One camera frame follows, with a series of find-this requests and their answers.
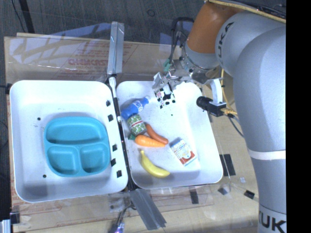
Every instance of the carrot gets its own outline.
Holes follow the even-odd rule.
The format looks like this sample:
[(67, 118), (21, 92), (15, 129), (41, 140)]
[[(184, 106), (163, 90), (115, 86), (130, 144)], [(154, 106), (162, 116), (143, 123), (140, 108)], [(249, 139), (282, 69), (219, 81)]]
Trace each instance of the carrot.
[(168, 139), (166, 139), (165, 137), (162, 137), (160, 135), (158, 135), (154, 130), (153, 128), (150, 126), (150, 124), (148, 123), (145, 123), (145, 126), (146, 126), (146, 129), (147, 129), (147, 133), (148, 135), (154, 139), (154, 140), (157, 140), (158, 142), (162, 142), (163, 144), (168, 144)]
[(140, 146), (144, 146), (144, 147), (165, 147), (165, 144), (158, 142), (157, 140), (154, 140), (146, 135), (143, 134), (139, 134), (135, 137), (135, 142), (140, 145)]

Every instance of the blue plate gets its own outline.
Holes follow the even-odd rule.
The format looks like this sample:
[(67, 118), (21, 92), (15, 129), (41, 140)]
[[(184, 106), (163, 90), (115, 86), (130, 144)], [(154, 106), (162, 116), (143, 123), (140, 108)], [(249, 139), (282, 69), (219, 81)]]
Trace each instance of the blue plate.
[(50, 169), (63, 177), (100, 173), (110, 162), (107, 130), (92, 117), (51, 120), (44, 130), (44, 149)]

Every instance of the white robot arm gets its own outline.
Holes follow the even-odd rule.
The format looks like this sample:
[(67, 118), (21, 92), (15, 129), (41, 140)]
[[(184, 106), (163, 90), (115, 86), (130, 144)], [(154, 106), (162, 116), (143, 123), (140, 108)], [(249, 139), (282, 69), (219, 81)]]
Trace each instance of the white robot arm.
[(179, 60), (155, 79), (207, 84), (220, 65), (233, 77), (239, 121), (259, 188), (259, 233), (287, 231), (286, 24), (245, 10), (205, 3)]

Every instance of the yellow banana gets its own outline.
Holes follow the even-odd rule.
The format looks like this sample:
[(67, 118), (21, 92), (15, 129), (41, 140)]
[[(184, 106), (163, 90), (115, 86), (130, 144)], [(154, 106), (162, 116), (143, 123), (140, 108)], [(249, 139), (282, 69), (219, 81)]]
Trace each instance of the yellow banana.
[(140, 151), (141, 154), (141, 165), (142, 167), (148, 172), (150, 173), (152, 176), (157, 177), (157, 178), (165, 178), (167, 176), (169, 176), (170, 172), (159, 168), (158, 166), (155, 166), (149, 159), (148, 157), (145, 155), (144, 150)]

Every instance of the white stripe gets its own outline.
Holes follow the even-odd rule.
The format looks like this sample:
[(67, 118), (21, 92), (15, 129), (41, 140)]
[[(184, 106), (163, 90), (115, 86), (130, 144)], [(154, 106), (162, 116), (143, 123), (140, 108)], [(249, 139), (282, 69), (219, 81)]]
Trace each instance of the white stripe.
[(286, 150), (273, 151), (273, 152), (257, 152), (252, 151), (249, 148), (247, 150), (249, 156), (257, 160), (271, 161), (271, 160), (286, 159)]

